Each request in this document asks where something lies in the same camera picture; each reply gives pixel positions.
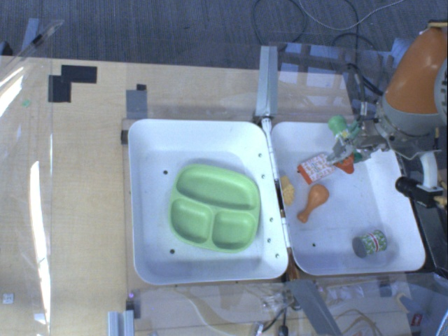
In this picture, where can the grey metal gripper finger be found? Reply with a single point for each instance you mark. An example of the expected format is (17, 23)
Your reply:
(339, 150)
(350, 155)

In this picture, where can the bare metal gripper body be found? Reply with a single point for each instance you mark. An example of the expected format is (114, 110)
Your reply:
(371, 139)

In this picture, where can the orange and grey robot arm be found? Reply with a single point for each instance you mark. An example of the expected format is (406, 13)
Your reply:
(413, 82)

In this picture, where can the orange carrot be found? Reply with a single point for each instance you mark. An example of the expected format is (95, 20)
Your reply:
(346, 167)

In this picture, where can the green bottle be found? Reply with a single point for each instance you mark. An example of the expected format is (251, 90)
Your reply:
(337, 123)

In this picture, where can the orange and white carton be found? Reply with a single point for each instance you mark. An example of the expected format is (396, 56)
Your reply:
(314, 169)

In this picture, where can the brown chicken drumstick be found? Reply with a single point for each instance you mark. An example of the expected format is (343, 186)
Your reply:
(315, 198)

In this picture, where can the white plastic tray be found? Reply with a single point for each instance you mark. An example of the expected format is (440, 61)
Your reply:
(350, 215)
(210, 138)

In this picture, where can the yellow biscuit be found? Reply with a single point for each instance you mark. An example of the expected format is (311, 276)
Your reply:
(288, 192)

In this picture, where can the green and red can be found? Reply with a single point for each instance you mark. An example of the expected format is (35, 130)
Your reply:
(371, 243)

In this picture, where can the green divided plate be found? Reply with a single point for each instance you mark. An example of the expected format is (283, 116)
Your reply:
(214, 208)

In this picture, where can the black cylinder on white bracket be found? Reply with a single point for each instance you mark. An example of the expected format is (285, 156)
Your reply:
(418, 189)

